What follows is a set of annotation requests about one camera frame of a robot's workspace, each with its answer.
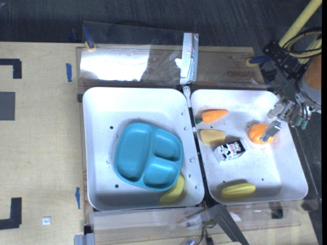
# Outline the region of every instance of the gray square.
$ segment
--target gray square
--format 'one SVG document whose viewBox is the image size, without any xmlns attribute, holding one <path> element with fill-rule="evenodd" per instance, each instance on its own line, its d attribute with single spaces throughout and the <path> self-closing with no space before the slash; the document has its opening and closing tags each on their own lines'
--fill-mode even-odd
<svg viewBox="0 0 327 245">
<path fill-rule="evenodd" d="M 15 120 L 15 92 L 0 92 L 0 120 Z"/>
</svg>

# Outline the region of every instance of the yellow pole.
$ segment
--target yellow pole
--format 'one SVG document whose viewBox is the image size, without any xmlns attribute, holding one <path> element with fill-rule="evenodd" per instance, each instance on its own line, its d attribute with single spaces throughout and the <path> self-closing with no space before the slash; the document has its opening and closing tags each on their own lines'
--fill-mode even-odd
<svg viewBox="0 0 327 245">
<path fill-rule="evenodd" d="M 288 29 L 286 34 L 279 41 L 280 47 L 288 42 L 292 37 L 296 36 L 302 27 L 307 23 L 311 16 L 316 12 L 319 6 L 322 4 L 322 0 L 311 0 L 304 8 L 302 13 L 298 16 L 292 26 Z"/>
</svg>

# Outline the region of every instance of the blue plate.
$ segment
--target blue plate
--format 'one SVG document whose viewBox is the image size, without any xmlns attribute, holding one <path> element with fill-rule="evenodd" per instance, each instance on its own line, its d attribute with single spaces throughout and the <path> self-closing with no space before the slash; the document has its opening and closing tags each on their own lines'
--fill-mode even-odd
<svg viewBox="0 0 327 245">
<path fill-rule="evenodd" d="M 165 191 L 180 173 L 183 147 L 180 139 L 157 126 L 129 124 L 115 152 L 114 170 L 125 182 L 149 190 Z"/>
</svg>

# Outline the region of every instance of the white tray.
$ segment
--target white tray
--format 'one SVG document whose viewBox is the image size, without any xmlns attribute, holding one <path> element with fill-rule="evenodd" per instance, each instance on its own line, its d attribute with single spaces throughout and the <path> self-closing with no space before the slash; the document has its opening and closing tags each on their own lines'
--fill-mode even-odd
<svg viewBox="0 0 327 245">
<path fill-rule="evenodd" d="M 95 87 L 83 96 L 87 190 L 98 210 L 195 206 L 204 187 L 186 99 L 174 89 Z M 159 202 L 164 192 L 121 180 L 113 168 L 115 147 L 123 129 L 143 122 L 178 136 L 183 145 L 181 174 L 185 184 L 173 204 Z"/>
<path fill-rule="evenodd" d="M 242 139 L 250 151 L 239 158 L 218 163 L 214 146 L 206 146 L 199 136 L 199 145 L 211 196 L 222 204 L 255 203 L 284 200 L 300 200 L 308 192 L 308 185 L 293 142 L 288 124 L 275 135 L 271 144 L 255 144 L 248 137 L 254 124 L 269 124 L 267 113 L 278 101 L 268 91 L 250 90 L 197 90 L 191 95 L 194 116 L 204 110 L 226 109 L 228 113 L 215 122 L 196 125 L 200 129 L 217 129 L 226 134 L 226 141 Z M 237 201 L 221 197 L 221 189 L 227 185 L 251 182 L 256 191 Z"/>
</svg>

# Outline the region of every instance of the corn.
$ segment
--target corn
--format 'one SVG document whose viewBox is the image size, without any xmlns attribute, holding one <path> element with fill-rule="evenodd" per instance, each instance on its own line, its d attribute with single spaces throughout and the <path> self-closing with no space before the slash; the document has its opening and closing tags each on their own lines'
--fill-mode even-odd
<svg viewBox="0 0 327 245">
<path fill-rule="evenodd" d="M 224 187 L 221 190 L 221 196 L 225 199 L 238 198 L 254 193 L 255 185 L 252 183 L 240 183 Z"/>
</svg>

